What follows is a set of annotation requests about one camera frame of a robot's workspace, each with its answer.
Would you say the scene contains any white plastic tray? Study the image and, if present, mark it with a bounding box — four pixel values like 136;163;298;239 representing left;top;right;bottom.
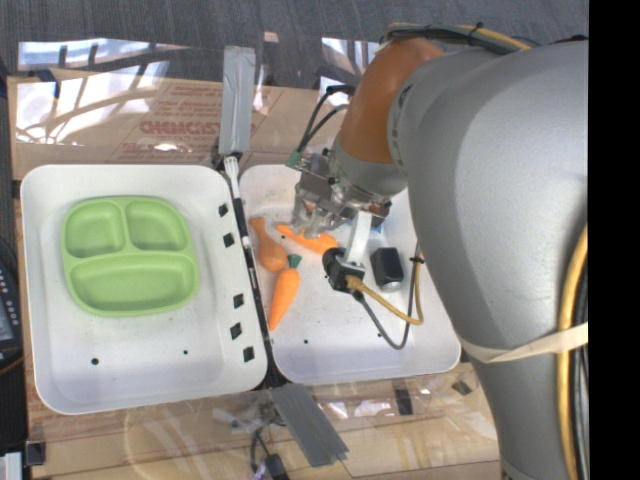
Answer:
238;163;462;387
19;163;269;416

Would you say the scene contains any orange carrot green top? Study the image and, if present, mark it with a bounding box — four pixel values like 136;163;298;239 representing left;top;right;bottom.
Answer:
266;253;304;333

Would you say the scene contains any orange toy drumstick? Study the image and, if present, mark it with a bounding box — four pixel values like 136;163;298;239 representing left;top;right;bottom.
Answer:
248;216;290;274

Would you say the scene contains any green divided plate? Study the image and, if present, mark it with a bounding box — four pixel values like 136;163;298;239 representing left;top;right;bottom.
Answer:
60;195;201;319

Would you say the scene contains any brown cardboard board red print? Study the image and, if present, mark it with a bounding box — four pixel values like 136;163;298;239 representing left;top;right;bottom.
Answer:
6;67;502;479

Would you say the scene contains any black cylinder on white bracket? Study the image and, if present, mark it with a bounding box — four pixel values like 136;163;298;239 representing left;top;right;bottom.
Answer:
321;209;374;294

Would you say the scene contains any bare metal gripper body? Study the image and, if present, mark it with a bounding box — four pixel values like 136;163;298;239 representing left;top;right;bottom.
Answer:
293;151;392;222

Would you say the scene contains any black block with thin wires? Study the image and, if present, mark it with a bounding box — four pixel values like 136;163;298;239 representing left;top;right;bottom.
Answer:
263;453;291;480

